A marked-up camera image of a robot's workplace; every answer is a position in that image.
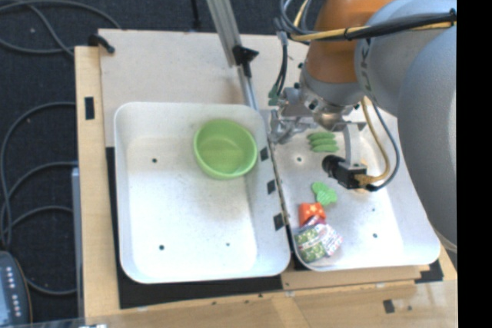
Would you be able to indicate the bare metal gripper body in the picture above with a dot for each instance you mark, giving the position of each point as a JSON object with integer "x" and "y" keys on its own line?
{"x": 303, "y": 112}

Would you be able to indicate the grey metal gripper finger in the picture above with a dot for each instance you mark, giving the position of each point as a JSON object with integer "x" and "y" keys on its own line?
{"x": 274, "y": 131}
{"x": 289, "y": 132}

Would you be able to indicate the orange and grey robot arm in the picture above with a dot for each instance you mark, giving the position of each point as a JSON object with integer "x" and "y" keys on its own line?
{"x": 407, "y": 88}

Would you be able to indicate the green pea pod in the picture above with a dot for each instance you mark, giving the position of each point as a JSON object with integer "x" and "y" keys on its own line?
{"x": 323, "y": 142}

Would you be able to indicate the thin black and white rod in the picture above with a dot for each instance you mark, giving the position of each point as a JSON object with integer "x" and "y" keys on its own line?
{"x": 277, "y": 180}

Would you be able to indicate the green bowl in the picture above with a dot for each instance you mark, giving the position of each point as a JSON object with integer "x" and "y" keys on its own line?
{"x": 225, "y": 150}

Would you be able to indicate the green broccoli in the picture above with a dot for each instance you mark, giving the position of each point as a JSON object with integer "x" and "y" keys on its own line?
{"x": 324, "y": 194}

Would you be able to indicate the green and white patterned carton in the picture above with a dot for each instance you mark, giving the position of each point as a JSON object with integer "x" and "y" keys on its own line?
{"x": 317, "y": 242}

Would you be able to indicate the white plastic tray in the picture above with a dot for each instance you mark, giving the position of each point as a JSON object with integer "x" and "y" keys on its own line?
{"x": 357, "y": 226}
{"x": 184, "y": 211}

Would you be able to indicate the pale wood board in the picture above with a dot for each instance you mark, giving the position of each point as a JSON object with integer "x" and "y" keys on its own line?
{"x": 161, "y": 69}

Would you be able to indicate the black cylinder on white bracket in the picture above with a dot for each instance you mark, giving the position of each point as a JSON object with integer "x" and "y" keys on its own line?
{"x": 344, "y": 172}

